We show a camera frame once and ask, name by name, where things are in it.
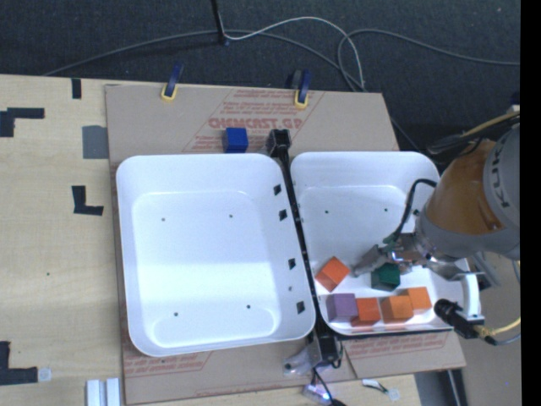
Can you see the red cube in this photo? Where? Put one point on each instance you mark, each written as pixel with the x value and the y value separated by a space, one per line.
pixel 367 310

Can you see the orange cube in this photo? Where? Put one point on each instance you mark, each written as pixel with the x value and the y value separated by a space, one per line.
pixel 396 308
pixel 419 297
pixel 333 272

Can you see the black cylinder on white bracket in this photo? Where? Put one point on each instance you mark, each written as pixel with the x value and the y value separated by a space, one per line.
pixel 471 294

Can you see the white plastic tray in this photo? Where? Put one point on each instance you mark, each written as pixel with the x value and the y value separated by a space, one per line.
pixel 203 260
pixel 355 201

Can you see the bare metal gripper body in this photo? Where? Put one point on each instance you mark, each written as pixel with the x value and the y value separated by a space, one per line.
pixel 406 250

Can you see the blue cube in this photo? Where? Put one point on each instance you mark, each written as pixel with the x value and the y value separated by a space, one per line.
pixel 235 140

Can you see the brown cardboard board red print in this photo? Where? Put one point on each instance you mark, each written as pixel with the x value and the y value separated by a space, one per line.
pixel 169 121

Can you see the green cube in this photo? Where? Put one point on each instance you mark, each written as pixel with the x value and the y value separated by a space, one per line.
pixel 386 276

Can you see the purple cube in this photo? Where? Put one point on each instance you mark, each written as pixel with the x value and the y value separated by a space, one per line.
pixel 341 305

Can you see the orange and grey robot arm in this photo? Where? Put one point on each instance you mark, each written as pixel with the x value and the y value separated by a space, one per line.
pixel 465 201

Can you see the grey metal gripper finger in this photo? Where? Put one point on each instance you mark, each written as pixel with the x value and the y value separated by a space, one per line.
pixel 369 261

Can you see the thin black rod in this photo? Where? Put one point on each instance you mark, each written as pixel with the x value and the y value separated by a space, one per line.
pixel 298 222

